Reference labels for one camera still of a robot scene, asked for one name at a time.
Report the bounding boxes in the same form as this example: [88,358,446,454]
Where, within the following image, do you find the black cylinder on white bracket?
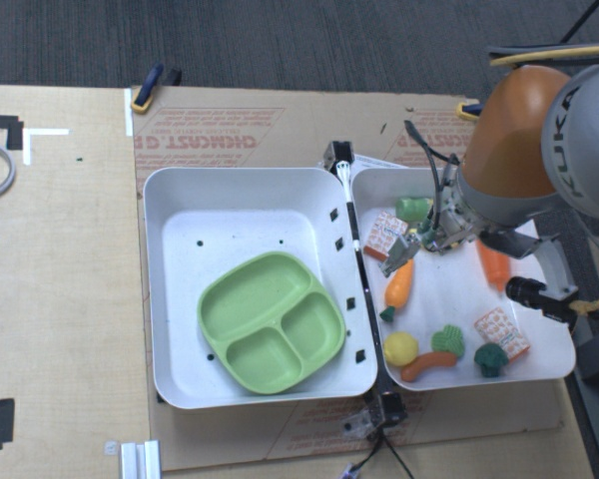
[478,227,580,329]

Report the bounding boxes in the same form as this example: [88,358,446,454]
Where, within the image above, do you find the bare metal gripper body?
[420,185,487,256]

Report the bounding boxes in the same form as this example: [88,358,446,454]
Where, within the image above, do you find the orange sausage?
[399,350,458,384]

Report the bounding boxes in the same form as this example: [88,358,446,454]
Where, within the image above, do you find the thin black and white rod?
[336,162,383,394]

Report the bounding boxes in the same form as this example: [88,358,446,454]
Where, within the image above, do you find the white plastic tray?
[350,167,578,393]
[142,167,379,411]

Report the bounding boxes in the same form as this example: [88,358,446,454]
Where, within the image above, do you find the dark green broccoli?
[473,342,510,379]

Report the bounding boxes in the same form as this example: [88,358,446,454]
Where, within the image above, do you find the green divided plate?
[196,250,347,396]

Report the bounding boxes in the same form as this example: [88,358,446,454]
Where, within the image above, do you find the orange and white carton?
[362,210,410,263]
[473,306,532,364]

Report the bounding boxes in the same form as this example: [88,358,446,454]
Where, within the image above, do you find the orange carrot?
[378,258,416,324]

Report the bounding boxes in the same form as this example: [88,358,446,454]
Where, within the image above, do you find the brown cardboard board red print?
[131,85,581,473]

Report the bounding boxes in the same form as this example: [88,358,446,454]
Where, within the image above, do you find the yellow lemon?
[382,330,420,368]

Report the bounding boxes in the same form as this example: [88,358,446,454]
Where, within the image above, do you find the light green grapes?
[430,323,466,359]

